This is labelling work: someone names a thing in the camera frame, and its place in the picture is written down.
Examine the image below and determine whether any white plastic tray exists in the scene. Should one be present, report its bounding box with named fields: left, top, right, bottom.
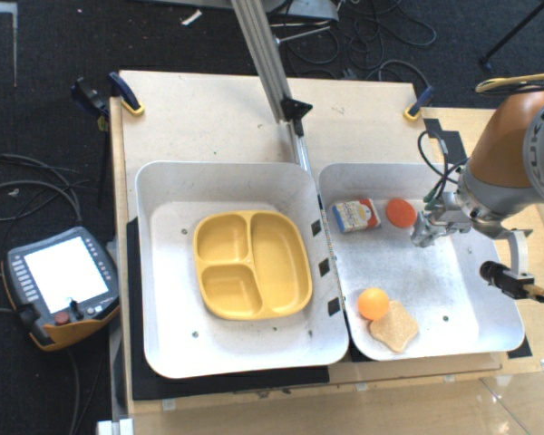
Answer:
left=134, top=159, right=351, bottom=380
left=317, top=162, right=527, bottom=363

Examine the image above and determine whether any orange round disc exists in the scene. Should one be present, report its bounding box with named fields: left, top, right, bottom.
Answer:
left=384, top=197, right=418, bottom=229

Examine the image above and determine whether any thin black and white rod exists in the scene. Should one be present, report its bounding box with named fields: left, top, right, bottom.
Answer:
left=291, top=122, right=347, bottom=319

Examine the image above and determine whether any black cylinder on white bracket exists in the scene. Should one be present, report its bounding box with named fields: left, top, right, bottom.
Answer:
left=479, top=227, right=537, bottom=301

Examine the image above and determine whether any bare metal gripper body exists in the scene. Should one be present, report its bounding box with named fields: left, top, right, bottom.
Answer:
left=423, top=190, right=475, bottom=236

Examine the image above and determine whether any tan bread slice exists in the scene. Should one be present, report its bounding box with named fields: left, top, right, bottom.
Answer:
left=368, top=300, right=421, bottom=354

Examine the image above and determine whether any yellow divided plate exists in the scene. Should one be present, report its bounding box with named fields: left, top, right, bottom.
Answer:
left=192, top=209, right=315, bottom=322

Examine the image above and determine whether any orange ball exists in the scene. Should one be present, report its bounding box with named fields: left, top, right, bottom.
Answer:
left=356, top=286, right=392, bottom=322

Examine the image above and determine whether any pale wood board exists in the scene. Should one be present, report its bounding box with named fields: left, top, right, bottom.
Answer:
left=117, top=69, right=504, bottom=416

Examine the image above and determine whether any white and blue carton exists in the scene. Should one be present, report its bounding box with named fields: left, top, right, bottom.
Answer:
left=330, top=198, right=383, bottom=235

